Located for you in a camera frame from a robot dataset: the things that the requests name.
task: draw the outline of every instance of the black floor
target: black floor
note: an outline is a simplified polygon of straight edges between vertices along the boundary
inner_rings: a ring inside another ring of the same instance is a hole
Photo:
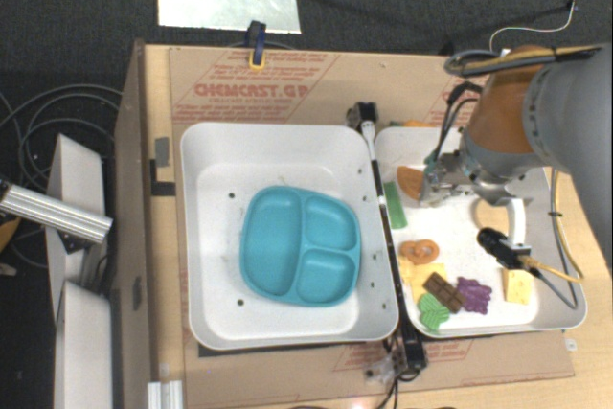
[[[567,18],[567,2],[298,0],[303,34],[271,35],[270,39],[313,50],[447,54],[487,48],[491,33],[510,24],[561,26]],[[0,0],[0,94],[16,108],[37,94],[68,84],[121,89],[136,37],[203,45],[242,40],[237,32],[159,27],[156,5],[156,0]],[[562,32],[511,32],[497,39],[499,46],[610,40],[611,0],[577,0],[573,21]],[[25,127],[33,114],[32,108],[24,109],[19,122]],[[0,103],[0,124],[5,116]],[[59,103],[41,121],[50,118],[86,119],[107,131],[112,131],[114,123],[108,105],[83,99]],[[108,143],[98,133],[58,124],[32,139],[41,167],[48,165],[54,133],[60,129],[102,154],[109,153]],[[13,126],[0,126],[0,138],[0,172],[19,180]],[[45,261],[41,235],[16,245],[31,259]],[[0,254],[0,262],[18,269],[14,278],[0,277],[0,408],[50,407],[54,329],[46,271],[27,265],[11,249]]]

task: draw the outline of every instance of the white cable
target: white cable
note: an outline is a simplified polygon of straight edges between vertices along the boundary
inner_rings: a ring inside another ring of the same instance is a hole
[[[559,28],[552,28],[552,29],[530,28],[527,26],[508,26],[506,28],[500,28],[499,30],[495,31],[494,34],[489,38],[489,49],[493,51],[494,38],[500,33],[502,33],[503,31],[510,31],[510,30],[531,31],[533,33],[557,33],[559,31],[564,31],[566,28],[568,28],[568,26],[571,24],[571,21],[573,20],[573,12],[575,11],[576,1],[577,0],[571,1],[571,7],[568,12],[568,19],[566,20],[566,23],[563,26],[560,26]]]

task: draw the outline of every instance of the cardboard box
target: cardboard box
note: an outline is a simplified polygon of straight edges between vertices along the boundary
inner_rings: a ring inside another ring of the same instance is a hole
[[[380,342],[233,353],[198,346],[187,321],[177,144],[198,121],[341,125],[358,101],[377,103],[380,126],[436,124],[459,80],[443,71],[442,57],[270,51],[256,73],[247,59],[242,49],[134,49],[116,129],[116,381],[124,407],[146,407],[150,380],[182,379],[190,409],[373,400],[387,392],[364,375],[385,355]],[[431,342],[426,349],[429,367],[402,391],[574,373],[559,331]]]

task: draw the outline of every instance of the blue divided plate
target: blue divided plate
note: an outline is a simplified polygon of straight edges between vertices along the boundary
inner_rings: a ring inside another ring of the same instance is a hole
[[[357,218],[345,203],[274,186],[249,203],[240,238],[240,273],[264,297],[328,307],[355,288],[360,249]]]

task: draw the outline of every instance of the white tray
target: white tray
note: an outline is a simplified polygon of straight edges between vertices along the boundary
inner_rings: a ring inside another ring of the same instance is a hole
[[[181,140],[189,318],[216,350],[373,341],[398,311],[371,162],[363,138],[343,126],[203,123]],[[357,285],[335,307],[266,299],[240,276],[240,232],[251,198],[273,185],[343,200],[362,234]]]
[[[376,138],[375,152],[383,182],[396,181],[398,166],[424,169],[423,159],[438,142],[437,128],[388,128]],[[443,151],[458,148],[459,133],[450,132]],[[543,169],[531,170],[523,181],[516,181],[510,190],[528,200],[526,206],[526,241],[533,247],[532,255],[552,267],[562,269],[554,239],[549,212],[549,186]],[[448,199],[437,208],[421,208],[403,192],[401,195],[408,225],[393,231],[396,248],[405,240],[433,239],[440,246],[435,262],[445,264],[447,279],[455,284],[459,276],[476,279],[492,288],[488,314],[460,310],[451,314],[441,324],[438,332],[430,331],[420,321],[420,312],[413,300],[411,287],[405,286],[405,299],[409,317],[414,325],[430,337],[460,337],[505,332],[521,332],[544,329],[569,329],[579,325],[585,317],[587,306],[580,286],[575,290],[578,307],[574,310],[539,280],[534,280],[533,297],[527,306],[512,304],[504,299],[502,266],[477,243],[479,226],[475,222],[474,209],[478,198],[462,196]],[[549,275],[554,285],[567,297],[571,297],[568,284]]]

